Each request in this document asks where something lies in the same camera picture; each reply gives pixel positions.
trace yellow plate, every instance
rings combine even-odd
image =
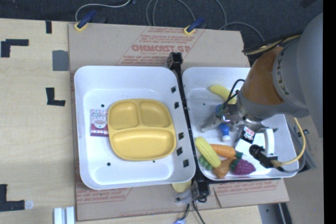
[[[109,108],[108,129],[114,153],[128,161],[164,158],[176,147],[168,108],[152,99],[127,99]]]

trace cardboard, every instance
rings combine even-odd
[[[197,29],[186,36],[183,29],[152,26],[89,24],[78,32],[68,24],[72,121],[76,173],[77,221],[183,212],[171,185],[93,190],[80,179],[73,76],[88,65],[165,66],[170,52],[181,52],[182,71],[188,67],[249,67],[241,52],[239,32]],[[207,202],[199,210],[286,202],[282,179],[259,182],[211,184]]]

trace toy carrot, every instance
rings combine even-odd
[[[211,144],[212,149],[221,157],[232,158],[236,156],[241,158],[242,153],[236,151],[233,147],[227,145]]]

